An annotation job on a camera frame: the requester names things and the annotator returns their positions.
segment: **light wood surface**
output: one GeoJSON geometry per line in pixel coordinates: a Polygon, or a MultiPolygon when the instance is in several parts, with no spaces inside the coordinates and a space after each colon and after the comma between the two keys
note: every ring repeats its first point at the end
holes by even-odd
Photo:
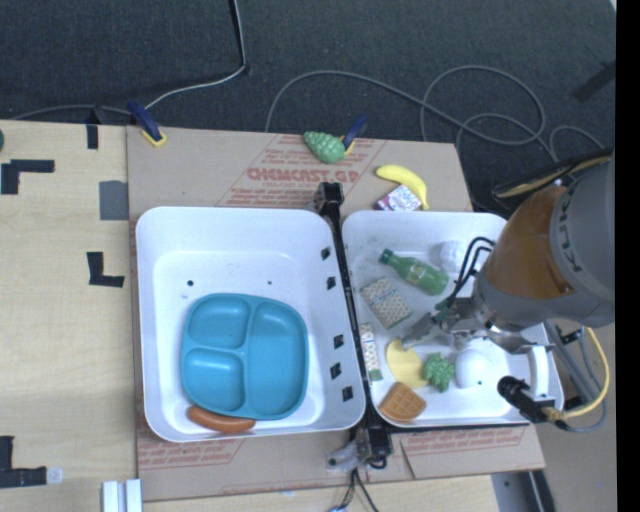
{"type": "MultiPolygon", "coordinates": [[[[2,121],[0,162],[55,160],[0,196],[0,435],[14,467],[58,467],[59,484],[0,490],[0,510],[100,510],[103,481],[136,477],[129,223],[102,221],[99,183],[126,181],[125,131],[2,121]],[[90,286],[86,253],[103,252],[123,288],[90,286]]],[[[489,476],[368,485],[381,510],[493,512],[489,476]]],[[[343,488],[147,503],[148,511],[309,510],[337,506],[343,488]]],[[[368,510],[358,491],[350,510],[368,510]]]]}

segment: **white egg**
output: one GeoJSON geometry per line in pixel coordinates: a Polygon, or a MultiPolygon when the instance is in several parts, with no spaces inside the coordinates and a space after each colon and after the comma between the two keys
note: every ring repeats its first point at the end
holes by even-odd
{"type": "Polygon", "coordinates": [[[463,350],[456,357],[456,381],[461,388],[482,383],[487,369],[487,358],[475,349],[463,350]]]}

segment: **toy broccoli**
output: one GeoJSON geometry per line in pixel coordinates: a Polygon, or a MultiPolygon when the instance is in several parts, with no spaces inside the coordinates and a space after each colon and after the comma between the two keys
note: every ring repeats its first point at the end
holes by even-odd
{"type": "Polygon", "coordinates": [[[429,384],[438,388],[440,393],[443,393],[449,389],[449,382],[451,382],[454,373],[455,366],[438,352],[427,359],[422,377],[429,384]]]}

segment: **yellow cable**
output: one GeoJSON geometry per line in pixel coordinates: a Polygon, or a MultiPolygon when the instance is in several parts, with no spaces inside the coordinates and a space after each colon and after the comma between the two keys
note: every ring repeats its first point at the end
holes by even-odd
{"type": "Polygon", "coordinates": [[[582,169],[586,169],[588,167],[592,167],[599,163],[606,162],[607,160],[610,160],[610,159],[611,159],[610,156],[602,156],[602,157],[592,158],[590,160],[585,160],[584,162],[580,162],[579,164],[575,165],[569,171],[567,171],[566,167],[562,167],[548,176],[545,176],[543,178],[538,178],[534,181],[530,181],[527,183],[521,183],[519,185],[515,185],[514,187],[508,190],[505,190],[504,192],[496,193],[495,195],[496,197],[505,199],[508,197],[514,197],[520,194],[524,194],[525,192],[537,190],[543,185],[547,185],[551,183],[553,180],[555,180],[556,178],[564,174],[573,174],[574,172],[578,172],[578,171],[581,171],[582,169]]]}
{"type": "Polygon", "coordinates": [[[596,333],[593,331],[593,329],[587,327],[586,332],[591,338],[591,341],[593,341],[593,344],[598,351],[598,355],[600,356],[600,360],[602,361],[602,365],[604,367],[604,382],[602,384],[602,389],[600,390],[600,393],[595,398],[595,400],[593,400],[591,403],[583,407],[578,407],[577,409],[574,409],[572,411],[559,411],[558,409],[554,409],[553,407],[545,407],[543,409],[543,412],[547,415],[549,421],[568,420],[570,418],[583,416],[584,414],[593,411],[602,403],[602,400],[604,400],[604,397],[609,390],[609,382],[611,376],[609,372],[609,363],[607,362],[607,356],[605,355],[604,350],[602,350],[602,345],[600,345],[598,337],[596,336],[596,333]]]}

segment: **yellow banana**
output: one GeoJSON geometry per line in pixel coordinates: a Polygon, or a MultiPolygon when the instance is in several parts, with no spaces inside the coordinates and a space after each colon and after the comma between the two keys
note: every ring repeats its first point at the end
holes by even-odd
{"type": "Polygon", "coordinates": [[[401,165],[389,164],[378,167],[376,174],[385,180],[395,181],[396,183],[407,186],[409,190],[420,199],[422,209],[429,209],[429,204],[427,203],[427,185],[422,181],[422,178],[413,171],[401,165]]]}

